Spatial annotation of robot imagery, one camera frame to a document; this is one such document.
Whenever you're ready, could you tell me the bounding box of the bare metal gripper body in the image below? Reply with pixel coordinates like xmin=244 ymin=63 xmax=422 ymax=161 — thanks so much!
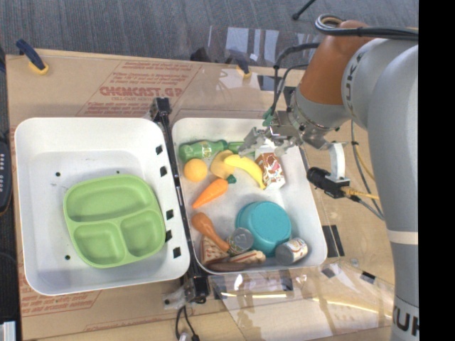
xmin=267 ymin=107 xmax=341 ymax=152

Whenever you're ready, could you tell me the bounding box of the white and brown carton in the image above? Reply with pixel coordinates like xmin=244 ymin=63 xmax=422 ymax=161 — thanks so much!
xmin=255 ymin=151 xmax=287 ymax=191

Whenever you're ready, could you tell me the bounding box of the yellow banana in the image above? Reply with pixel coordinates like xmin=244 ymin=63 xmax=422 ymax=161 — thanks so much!
xmin=223 ymin=153 xmax=267 ymax=191

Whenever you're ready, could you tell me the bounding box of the green plastic bottle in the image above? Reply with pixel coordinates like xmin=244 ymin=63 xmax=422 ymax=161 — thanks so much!
xmin=178 ymin=139 xmax=247 ymax=163

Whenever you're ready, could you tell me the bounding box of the orange toy fruit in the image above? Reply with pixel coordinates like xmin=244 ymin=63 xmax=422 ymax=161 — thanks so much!
xmin=183 ymin=158 xmax=209 ymax=183

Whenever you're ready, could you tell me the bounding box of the orange carrot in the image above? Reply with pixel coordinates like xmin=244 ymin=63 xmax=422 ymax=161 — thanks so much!
xmin=191 ymin=174 xmax=237 ymax=210

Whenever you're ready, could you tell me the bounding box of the white plastic tray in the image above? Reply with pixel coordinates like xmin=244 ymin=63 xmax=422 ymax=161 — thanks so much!
xmin=171 ymin=117 xmax=328 ymax=276
xmin=14 ymin=117 xmax=191 ymax=296

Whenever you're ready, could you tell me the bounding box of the teal bowl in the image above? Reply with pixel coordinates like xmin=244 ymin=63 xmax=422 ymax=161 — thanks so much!
xmin=234 ymin=200 xmax=293 ymax=258

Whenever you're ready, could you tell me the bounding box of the brown toy chicken drumstick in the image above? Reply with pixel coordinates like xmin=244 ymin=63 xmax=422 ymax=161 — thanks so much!
xmin=191 ymin=212 xmax=232 ymax=253

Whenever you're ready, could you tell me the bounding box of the small can with green label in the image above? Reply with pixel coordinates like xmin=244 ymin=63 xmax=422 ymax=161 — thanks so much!
xmin=225 ymin=227 xmax=255 ymax=257

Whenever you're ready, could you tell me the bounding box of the small can with white label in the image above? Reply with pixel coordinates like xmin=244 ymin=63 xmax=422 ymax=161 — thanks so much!
xmin=274 ymin=237 xmax=309 ymax=266

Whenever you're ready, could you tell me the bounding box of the toy sandwich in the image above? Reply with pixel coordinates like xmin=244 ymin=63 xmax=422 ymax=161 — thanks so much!
xmin=228 ymin=249 xmax=267 ymax=266

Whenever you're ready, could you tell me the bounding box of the toy pizza slice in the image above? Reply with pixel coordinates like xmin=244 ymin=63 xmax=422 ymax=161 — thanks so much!
xmin=199 ymin=234 xmax=230 ymax=266

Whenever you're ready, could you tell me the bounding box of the brown toy biscuit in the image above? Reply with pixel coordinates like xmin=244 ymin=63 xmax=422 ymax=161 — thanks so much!
xmin=207 ymin=261 xmax=247 ymax=273

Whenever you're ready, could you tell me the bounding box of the green divided plate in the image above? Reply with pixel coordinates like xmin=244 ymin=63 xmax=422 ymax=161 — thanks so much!
xmin=63 ymin=173 xmax=167 ymax=269

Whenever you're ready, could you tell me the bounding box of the brown cardboard board red print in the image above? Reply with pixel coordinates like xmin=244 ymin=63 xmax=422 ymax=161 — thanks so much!
xmin=5 ymin=48 xmax=396 ymax=341

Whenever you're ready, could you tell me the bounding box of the black cylinder on white bracket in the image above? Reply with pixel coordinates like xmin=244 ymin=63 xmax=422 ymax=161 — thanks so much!
xmin=306 ymin=141 xmax=351 ymax=200

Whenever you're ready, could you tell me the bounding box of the black block with thin wires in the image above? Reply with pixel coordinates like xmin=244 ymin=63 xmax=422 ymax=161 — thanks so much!
xmin=181 ymin=274 xmax=211 ymax=304
xmin=149 ymin=97 xmax=173 ymax=121

